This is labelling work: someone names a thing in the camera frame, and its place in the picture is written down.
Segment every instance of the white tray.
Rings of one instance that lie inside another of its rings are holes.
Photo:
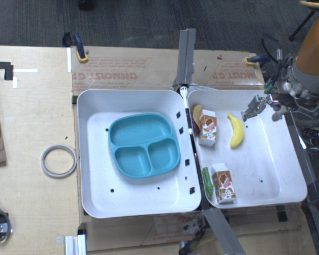
[[[180,95],[170,90],[87,90],[79,96],[77,109],[82,204],[90,216],[182,213],[199,206],[201,192]],[[172,124],[180,162],[161,175],[129,178],[114,164],[106,129],[118,118],[146,112],[160,113]]]
[[[241,111],[260,90],[196,90],[189,94],[190,109],[201,104],[217,118],[216,143],[200,146],[195,136],[201,168],[225,163],[230,170],[236,202],[218,204],[215,193],[209,200],[218,208],[253,207],[303,201],[307,186],[285,119],[273,122],[270,106],[256,117],[242,121]],[[245,136],[238,148],[229,146],[233,129],[227,113],[241,119]]]

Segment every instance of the brown and white carton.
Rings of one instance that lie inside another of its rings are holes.
[[[200,116],[199,145],[212,146],[216,141],[216,115],[211,110],[203,109]]]
[[[212,181],[217,203],[232,202],[236,199],[233,181],[224,163],[212,164]]]

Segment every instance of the blue divided plate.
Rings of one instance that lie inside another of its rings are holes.
[[[180,149],[169,121],[159,113],[142,113],[115,120],[108,141],[116,166],[134,179],[174,169]]]

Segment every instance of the green vegetable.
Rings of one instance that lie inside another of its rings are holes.
[[[204,190],[206,191],[206,195],[208,198],[211,198],[214,192],[214,186],[212,185],[211,177],[209,176],[208,167],[203,167],[202,177],[203,177]]]

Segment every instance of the gray ring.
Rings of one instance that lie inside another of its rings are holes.
[[[72,167],[70,168],[70,170],[68,170],[67,172],[65,173],[61,173],[61,174],[57,174],[57,173],[53,173],[51,172],[50,170],[48,170],[45,166],[45,158],[46,158],[46,155],[54,150],[54,149],[64,149],[66,150],[68,153],[71,154],[72,158],[73,158],[73,165]],[[75,158],[75,152],[72,148],[64,145],[64,144],[54,144],[53,146],[50,146],[48,148],[45,149],[45,151],[43,152],[43,155],[41,156],[41,167],[42,169],[44,170],[45,174],[50,176],[50,177],[56,177],[58,179],[60,178],[63,178],[63,177],[66,177],[68,175],[70,175],[74,170],[75,170],[75,167],[77,166],[77,160]]]

